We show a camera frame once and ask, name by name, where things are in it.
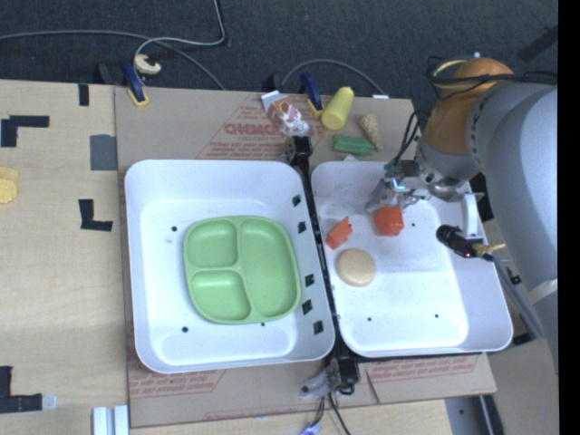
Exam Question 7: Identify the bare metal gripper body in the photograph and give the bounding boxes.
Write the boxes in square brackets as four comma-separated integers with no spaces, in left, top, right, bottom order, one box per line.
[382,159,473,204]

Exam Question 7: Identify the orange toy pepper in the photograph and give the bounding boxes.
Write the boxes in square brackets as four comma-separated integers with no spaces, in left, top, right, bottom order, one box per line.
[372,205,406,237]

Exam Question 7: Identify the orange toy carton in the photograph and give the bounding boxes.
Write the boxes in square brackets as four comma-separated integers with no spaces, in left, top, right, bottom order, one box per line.
[324,216,355,251]

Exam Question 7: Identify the green toy beans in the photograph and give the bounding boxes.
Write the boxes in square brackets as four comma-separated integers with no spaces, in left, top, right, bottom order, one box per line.
[332,133,376,158]

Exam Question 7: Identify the tan toy ice cream cone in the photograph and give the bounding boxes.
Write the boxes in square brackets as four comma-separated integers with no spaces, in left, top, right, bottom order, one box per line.
[357,112,384,153]

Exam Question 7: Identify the thin black rod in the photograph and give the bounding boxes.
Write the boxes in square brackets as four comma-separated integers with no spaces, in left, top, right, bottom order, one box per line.
[296,163,346,363]

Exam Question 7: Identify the tan round biscuit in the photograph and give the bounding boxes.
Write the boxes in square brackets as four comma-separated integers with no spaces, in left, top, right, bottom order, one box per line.
[334,247,378,288]

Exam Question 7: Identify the yellow bottle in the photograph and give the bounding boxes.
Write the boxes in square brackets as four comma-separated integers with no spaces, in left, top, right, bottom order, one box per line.
[320,85,356,132]

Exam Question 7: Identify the white plastic tray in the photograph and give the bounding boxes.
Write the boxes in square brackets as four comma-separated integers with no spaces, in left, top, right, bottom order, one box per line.
[310,159,515,359]
[123,158,337,375]

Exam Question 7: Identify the orange and white carton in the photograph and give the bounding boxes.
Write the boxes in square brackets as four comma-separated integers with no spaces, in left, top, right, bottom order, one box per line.
[260,90,312,140]

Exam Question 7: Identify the green divided plate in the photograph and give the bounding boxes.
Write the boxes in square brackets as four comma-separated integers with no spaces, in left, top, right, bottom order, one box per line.
[182,215,303,326]

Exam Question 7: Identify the brown cardboard board red print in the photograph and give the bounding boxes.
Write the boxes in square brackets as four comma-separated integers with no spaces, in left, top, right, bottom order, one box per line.
[112,85,499,429]

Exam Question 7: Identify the cream curved toy piece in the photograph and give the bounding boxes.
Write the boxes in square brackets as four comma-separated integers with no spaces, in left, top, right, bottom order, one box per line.
[132,53,162,76]

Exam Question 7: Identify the yellow toy corn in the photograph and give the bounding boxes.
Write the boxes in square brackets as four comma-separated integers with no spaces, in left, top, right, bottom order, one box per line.
[0,165,21,206]

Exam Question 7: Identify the black cylinder on white bracket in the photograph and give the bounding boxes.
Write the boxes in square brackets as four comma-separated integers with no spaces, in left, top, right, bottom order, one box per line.
[435,191,487,260]

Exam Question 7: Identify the black block with thin wires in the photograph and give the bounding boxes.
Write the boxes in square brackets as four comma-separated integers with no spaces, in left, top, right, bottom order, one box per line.
[330,354,362,395]
[287,134,314,168]

